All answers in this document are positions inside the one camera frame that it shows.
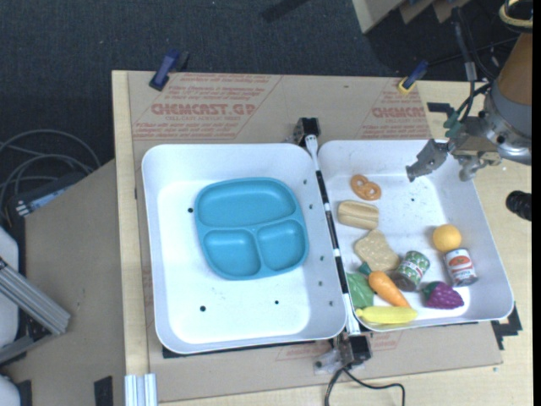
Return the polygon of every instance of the corn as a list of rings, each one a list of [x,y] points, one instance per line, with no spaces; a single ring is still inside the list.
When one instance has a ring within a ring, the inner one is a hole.
[[[357,308],[355,314],[370,323],[408,323],[417,317],[417,311],[408,307],[371,306],[362,310]]]

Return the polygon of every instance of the pretzel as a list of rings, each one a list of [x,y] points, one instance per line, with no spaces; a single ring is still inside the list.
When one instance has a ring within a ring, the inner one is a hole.
[[[353,192],[363,200],[378,200],[381,197],[381,188],[375,182],[370,182],[366,176],[356,174],[350,181]]]

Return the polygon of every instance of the white tray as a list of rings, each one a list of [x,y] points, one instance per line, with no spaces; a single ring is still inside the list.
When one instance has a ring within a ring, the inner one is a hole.
[[[156,332],[193,354],[335,337],[346,323],[325,212],[309,154],[289,144],[159,145],[143,159]],[[199,246],[197,194],[232,178],[276,178],[297,197],[309,236],[306,261],[254,280],[216,275]]]
[[[451,284],[442,254],[431,238],[434,228],[444,223],[454,224],[461,231],[461,247],[468,249],[478,276],[474,284],[456,288],[464,300],[463,307],[429,309],[419,292],[404,293],[418,311],[418,318],[403,326],[364,324],[373,331],[498,320],[507,317],[514,305],[477,190],[473,181],[458,178],[458,162],[449,157],[436,171],[409,182],[406,165],[417,161],[416,155],[425,144],[426,140],[331,141],[319,152],[346,272],[357,271],[361,261],[353,252],[353,244],[368,231],[340,224],[336,211],[341,201],[362,201],[352,192],[349,181],[354,174],[363,174],[382,189],[381,198],[370,203],[380,210],[378,229],[390,247],[401,258],[409,250],[429,258],[431,266],[422,283],[441,280]],[[386,305],[377,296],[374,304]]]

